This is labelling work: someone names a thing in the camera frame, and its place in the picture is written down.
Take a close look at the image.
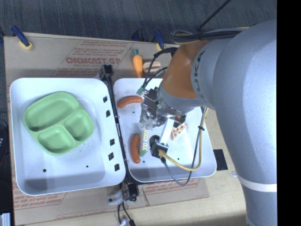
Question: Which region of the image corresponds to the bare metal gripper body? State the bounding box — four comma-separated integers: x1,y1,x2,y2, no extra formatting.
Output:
140,87,186,125

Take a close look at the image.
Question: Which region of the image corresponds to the white and green patterned packet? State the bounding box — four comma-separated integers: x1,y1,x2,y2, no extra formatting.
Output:
138,129,151,158

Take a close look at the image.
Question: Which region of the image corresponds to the orange sausage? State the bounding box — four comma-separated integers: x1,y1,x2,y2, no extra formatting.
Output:
117,96,144,109
130,135,142,164

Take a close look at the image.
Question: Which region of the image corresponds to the thin black and white rod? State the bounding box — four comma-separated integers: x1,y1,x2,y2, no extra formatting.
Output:
106,75,133,186

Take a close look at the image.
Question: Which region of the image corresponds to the pizza slice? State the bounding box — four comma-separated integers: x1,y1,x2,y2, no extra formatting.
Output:
170,122,188,141

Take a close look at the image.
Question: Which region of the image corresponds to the beige bread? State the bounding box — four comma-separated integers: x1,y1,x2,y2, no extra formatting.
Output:
142,61,163,74

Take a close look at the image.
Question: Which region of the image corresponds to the orange carrot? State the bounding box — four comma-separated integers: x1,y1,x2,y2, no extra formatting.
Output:
132,48,144,79

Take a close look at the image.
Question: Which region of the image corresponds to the white plastic tray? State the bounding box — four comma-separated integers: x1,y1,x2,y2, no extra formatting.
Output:
112,78,217,184
9,77,127,196

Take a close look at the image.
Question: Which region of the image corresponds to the green divided plate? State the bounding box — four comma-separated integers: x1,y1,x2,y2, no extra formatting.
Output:
23,91,95,156

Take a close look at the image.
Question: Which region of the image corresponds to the brown cardboard board, red print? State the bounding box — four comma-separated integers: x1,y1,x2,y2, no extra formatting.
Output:
3,32,210,226

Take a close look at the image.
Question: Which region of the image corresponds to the black cylinder on white bracket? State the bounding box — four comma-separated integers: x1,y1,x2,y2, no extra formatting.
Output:
149,119,175,159

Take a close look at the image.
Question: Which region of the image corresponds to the black block with thin wires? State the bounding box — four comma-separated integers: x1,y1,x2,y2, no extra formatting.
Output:
99,64,114,80
119,182,140,202

